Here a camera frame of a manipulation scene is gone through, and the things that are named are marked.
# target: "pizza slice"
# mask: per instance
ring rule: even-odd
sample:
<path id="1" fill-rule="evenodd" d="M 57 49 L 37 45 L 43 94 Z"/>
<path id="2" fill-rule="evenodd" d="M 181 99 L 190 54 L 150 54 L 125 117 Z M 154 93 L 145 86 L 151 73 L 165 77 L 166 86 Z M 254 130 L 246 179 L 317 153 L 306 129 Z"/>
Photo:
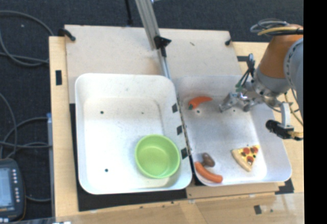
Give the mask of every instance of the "pizza slice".
<path id="1" fill-rule="evenodd" d="M 231 154 L 242 168 L 244 168 L 246 171 L 251 171 L 259 148 L 259 145 L 253 145 L 244 148 L 233 149 Z"/>

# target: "device screen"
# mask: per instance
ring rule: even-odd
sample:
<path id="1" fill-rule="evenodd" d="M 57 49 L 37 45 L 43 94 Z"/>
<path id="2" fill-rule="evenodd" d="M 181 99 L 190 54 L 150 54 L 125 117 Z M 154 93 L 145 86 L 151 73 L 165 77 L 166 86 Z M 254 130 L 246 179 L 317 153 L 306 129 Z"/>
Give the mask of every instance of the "device screen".
<path id="1" fill-rule="evenodd" d="M 0 208 L 7 208 L 12 205 L 10 169 L 0 168 Z"/>

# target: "bowl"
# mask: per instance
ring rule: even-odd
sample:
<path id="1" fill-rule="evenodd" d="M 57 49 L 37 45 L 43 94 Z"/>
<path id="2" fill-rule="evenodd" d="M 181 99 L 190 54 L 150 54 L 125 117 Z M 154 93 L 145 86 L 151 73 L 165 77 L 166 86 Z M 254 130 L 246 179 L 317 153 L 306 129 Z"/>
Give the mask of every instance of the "bowl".
<path id="1" fill-rule="evenodd" d="M 180 154 L 169 138 L 153 134 L 139 140 L 135 148 L 135 160 L 145 176 L 166 178 L 178 170 Z"/>

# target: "orange toy chili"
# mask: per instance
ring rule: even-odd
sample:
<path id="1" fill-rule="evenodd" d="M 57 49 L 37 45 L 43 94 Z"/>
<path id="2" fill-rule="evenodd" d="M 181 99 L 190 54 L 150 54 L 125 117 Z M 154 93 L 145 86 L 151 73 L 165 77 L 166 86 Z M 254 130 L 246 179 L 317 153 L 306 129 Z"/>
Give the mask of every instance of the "orange toy chili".
<path id="1" fill-rule="evenodd" d="M 206 101 L 212 101 L 212 98 L 207 96 L 199 96 L 194 99 L 191 99 L 189 101 L 189 109 L 195 109 L 198 107 L 198 105 Z"/>
<path id="2" fill-rule="evenodd" d="M 204 178 L 215 183 L 221 183 L 223 181 L 223 176 L 218 174 L 213 174 L 206 170 L 200 162 L 194 163 L 196 171 Z"/>

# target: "white tray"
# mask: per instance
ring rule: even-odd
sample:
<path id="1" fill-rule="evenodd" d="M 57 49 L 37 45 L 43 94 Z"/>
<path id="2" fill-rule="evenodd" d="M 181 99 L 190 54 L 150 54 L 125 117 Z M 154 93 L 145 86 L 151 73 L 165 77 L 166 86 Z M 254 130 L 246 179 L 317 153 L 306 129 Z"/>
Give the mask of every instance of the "white tray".
<path id="1" fill-rule="evenodd" d="M 79 181 L 91 194 L 183 189 L 192 180 L 188 157 L 169 178 L 143 176 L 137 142 L 156 133 L 186 148 L 174 84 L 163 76 L 84 74 L 75 84 Z"/>
<path id="2" fill-rule="evenodd" d="M 197 174 L 207 186 L 225 186 L 263 182 L 284 182 L 291 176 L 291 164 L 282 139 L 270 133 L 265 125 L 273 119 L 272 110 L 264 104 L 247 113 L 235 106 L 220 113 L 219 104 L 235 90 L 241 76 L 192 76 L 175 81 L 193 161 L 202 161 L 207 152 L 216 162 L 209 171 L 224 180 L 216 184 Z M 198 96 L 209 96 L 197 109 L 188 110 L 188 102 Z M 231 150 L 247 145 L 261 146 L 251 172 L 242 169 Z"/>

